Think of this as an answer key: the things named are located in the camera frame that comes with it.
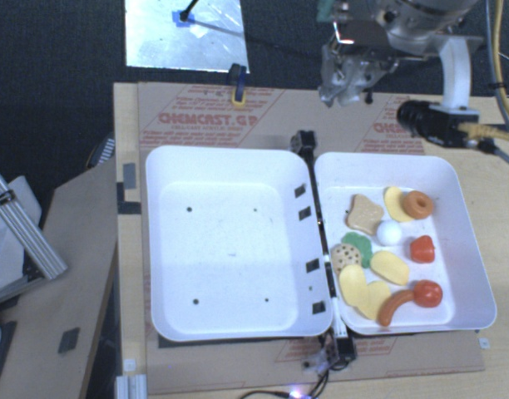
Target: toy cookie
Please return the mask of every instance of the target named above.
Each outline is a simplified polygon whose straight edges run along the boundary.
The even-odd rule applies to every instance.
[[[330,251],[332,269],[339,276],[342,269],[348,264],[362,264],[360,250],[351,244],[338,244]]]

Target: aluminum rail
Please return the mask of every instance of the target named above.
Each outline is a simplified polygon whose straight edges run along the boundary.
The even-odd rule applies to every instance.
[[[44,278],[54,279],[67,269],[67,265],[46,241],[38,226],[27,216],[1,175],[0,216],[23,245]]]

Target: toy food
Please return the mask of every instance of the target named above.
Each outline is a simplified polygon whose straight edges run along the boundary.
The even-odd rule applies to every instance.
[[[371,259],[371,269],[378,275],[397,285],[406,285],[410,268],[399,257],[389,251],[378,251]]]
[[[378,323],[387,327],[393,319],[395,311],[407,302],[414,301],[422,308],[435,308],[443,299],[443,290],[438,283],[424,279],[418,281],[413,290],[404,289],[391,296],[378,312]]]
[[[358,306],[358,310],[364,317],[374,321],[384,302],[391,297],[391,291],[384,281],[373,281],[368,284],[368,297],[369,300]]]
[[[369,301],[368,283],[359,264],[345,266],[339,274],[339,289],[349,306],[364,306]]]
[[[413,217],[404,211],[403,198],[404,193],[397,186],[390,186],[384,192],[384,204],[391,218],[398,222],[410,222]]]
[[[426,219],[432,214],[434,203],[428,195],[418,190],[413,190],[404,196],[403,208],[414,219]]]
[[[431,263],[436,258],[432,238],[420,236],[410,243],[410,257],[417,263]]]
[[[443,300],[443,290],[438,283],[426,279],[413,287],[413,301],[423,308],[435,308]]]
[[[336,245],[330,251],[332,269],[339,276],[341,270],[348,264],[362,264],[362,254],[360,250],[351,244]]]
[[[381,245],[396,245],[403,237],[403,230],[395,220],[384,220],[378,225],[377,239]]]
[[[411,289],[404,289],[391,296],[380,308],[378,312],[378,323],[383,327],[389,326],[393,319],[393,314],[403,304],[413,300],[413,291]]]
[[[383,215],[384,210],[380,205],[365,195],[357,194],[353,197],[353,208],[347,216],[347,226],[374,235]]]
[[[341,239],[341,242],[343,244],[351,244],[359,249],[362,254],[362,268],[367,269],[369,267],[369,262],[373,257],[373,250],[371,249],[371,240],[368,237],[356,232],[348,232]]]

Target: metal plate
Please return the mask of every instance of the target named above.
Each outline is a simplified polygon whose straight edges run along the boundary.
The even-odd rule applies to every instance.
[[[129,67],[227,72],[248,67],[240,0],[200,0],[190,22],[175,21],[191,0],[126,0]]]

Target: yellow cable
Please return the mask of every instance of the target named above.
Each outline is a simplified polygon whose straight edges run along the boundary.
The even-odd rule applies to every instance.
[[[493,139],[502,139],[509,142],[509,133],[507,131],[496,129],[495,127],[476,123],[460,123],[457,129],[467,133],[467,137],[469,139],[492,137]]]
[[[501,25],[502,25],[502,8],[503,8],[504,0],[496,0],[495,1],[495,22],[493,24],[493,34],[492,34],[492,53],[493,53],[493,61],[495,65],[495,77],[497,78],[497,83],[503,83],[504,79],[502,76],[502,65],[500,60],[500,45],[501,45]],[[498,89],[501,101],[504,104],[504,108],[506,109],[506,113],[509,118],[509,99],[506,96],[505,87],[499,87]]]

